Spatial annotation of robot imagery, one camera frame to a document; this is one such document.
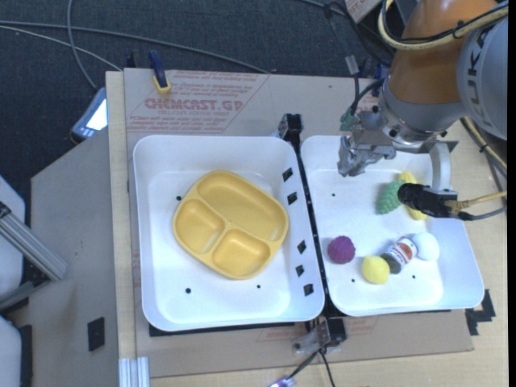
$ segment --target yellow divided plate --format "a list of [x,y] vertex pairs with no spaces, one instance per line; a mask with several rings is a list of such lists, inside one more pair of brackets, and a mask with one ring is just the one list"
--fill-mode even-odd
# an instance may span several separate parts
[[288,229],[288,215],[278,200],[224,170],[199,179],[173,218],[174,235],[187,252],[240,280],[265,268]]

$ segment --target yellow ball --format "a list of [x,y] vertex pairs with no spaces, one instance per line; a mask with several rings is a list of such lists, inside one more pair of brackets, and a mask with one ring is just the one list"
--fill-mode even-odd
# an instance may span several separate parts
[[389,264],[380,256],[365,256],[362,262],[362,274],[372,284],[384,284],[389,278]]

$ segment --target white egg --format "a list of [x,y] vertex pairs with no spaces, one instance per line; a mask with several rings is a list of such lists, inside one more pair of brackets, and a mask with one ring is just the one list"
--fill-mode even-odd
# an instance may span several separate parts
[[439,258],[439,242],[430,232],[419,232],[412,237],[418,247],[418,257],[426,261],[435,261]]

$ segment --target white tray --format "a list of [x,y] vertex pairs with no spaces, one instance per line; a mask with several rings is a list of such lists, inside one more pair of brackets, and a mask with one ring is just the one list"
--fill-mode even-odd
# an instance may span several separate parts
[[[293,149],[274,137],[150,135],[133,151],[142,304],[163,331],[290,323],[317,317],[324,290]],[[203,175],[225,169],[259,186],[287,210],[289,231],[267,267],[233,280],[194,259],[176,241],[172,220]],[[284,181],[283,173],[293,175]],[[289,204],[288,196],[297,195]]]
[[[377,214],[382,186],[404,171],[419,183],[431,184],[431,160],[427,154],[398,152],[394,160],[369,165],[357,177],[342,177],[337,170],[339,136],[313,136],[302,144],[310,196],[318,228],[330,298],[351,316],[423,310],[449,310],[477,306],[484,285],[462,221],[449,218],[414,220],[404,206]],[[413,259],[387,283],[367,282],[360,267],[364,256],[380,255],[403,235],[422,231],[439,241],[437,261]],[[336,264],[327,247],[338,235],[349,236],[356,257]]]

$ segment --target black clip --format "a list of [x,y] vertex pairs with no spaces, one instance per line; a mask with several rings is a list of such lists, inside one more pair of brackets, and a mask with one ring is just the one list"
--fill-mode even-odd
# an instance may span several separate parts
[[170,81],[167,78],[167,75],[164,72],[163,63],[161,63],[161,59],[158,56],[156,50],[151,50],[148,53],[148,58],[151,61],[151,67],[154,69],[154,76],[152,80],[154,81],[154,86],[159,94],[167,94],[172,90],[172,85],[170,85]]

